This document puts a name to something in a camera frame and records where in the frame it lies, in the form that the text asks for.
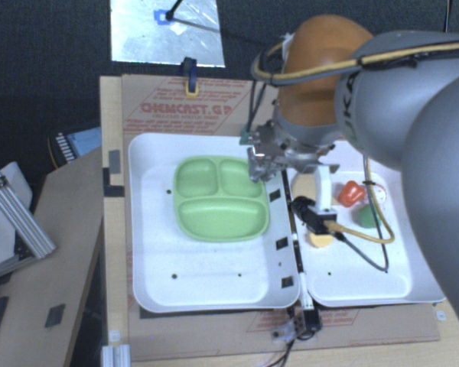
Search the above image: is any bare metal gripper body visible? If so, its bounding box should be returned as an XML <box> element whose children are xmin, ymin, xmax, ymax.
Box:
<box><xmin>251</xmin><ymin>120</ymin><xmax>340</xmax><ymax>175</ymax></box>

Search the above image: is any black block with thin wires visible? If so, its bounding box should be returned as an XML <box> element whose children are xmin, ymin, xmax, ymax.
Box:
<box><xmin>297</xmin><ymin>310</ymin><xmax>323</xmax><ymax>332</ymax></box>

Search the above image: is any green rounded toy food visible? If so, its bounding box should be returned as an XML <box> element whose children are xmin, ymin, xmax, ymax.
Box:
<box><xmin>356</xmin><ymin>205</ymin><xmax>383</xmax><ymax>230</ymax></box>

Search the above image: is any orange bell pepper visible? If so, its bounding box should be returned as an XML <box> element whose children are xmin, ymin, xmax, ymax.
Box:
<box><xmin>337</xmin><ymin>180</ymin><xmax>367</xmax><ymax>208</ymax></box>

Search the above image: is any yellow toy food piece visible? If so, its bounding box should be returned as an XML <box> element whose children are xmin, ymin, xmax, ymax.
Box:
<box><xmin>307</xmin><ymin>231</ymin><xmax>336</xmax><ymax>250</ymax></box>

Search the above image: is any brown cardboard board red print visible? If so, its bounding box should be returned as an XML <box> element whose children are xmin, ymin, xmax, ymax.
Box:
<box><xmin>120</xmin><ymin>73</ymin><xmax>441</xmax><ymax>362</ymax></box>

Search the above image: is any tan flat bread slice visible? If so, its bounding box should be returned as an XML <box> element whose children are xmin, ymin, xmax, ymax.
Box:
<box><xmin>291</xmin><ymin>171</ymin><xmax>319</xmax><ymax>202</ymax></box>

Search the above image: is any white plastic tray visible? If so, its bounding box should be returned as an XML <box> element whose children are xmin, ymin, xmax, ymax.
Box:
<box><xmin>128</xmin><ymin>132</ymin><xmax>301</xmax><ymax>314</ymax></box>
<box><xmin>289</xmin><ymin>139</ymin><xmax>447</xmax><ymax>308</ymax></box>

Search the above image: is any green divided plate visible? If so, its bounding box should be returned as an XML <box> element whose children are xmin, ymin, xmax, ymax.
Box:
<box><xmin>172</xmin><ymin>155</ymin><xmax>271</xmax><ymax>243</ymax></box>

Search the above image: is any thin black and white rod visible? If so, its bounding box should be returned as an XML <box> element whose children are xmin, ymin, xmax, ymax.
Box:
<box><xmin>281</xmin><ymin>169</ymin><xmax>315</xmax><ymax>310</ymax></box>

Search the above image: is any black cylinder on white bracket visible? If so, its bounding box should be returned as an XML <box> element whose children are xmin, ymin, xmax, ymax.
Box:
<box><xmin>290</xmin><ymin>164</ymin><xmax>340</xmax><ymax>235</ymax></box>

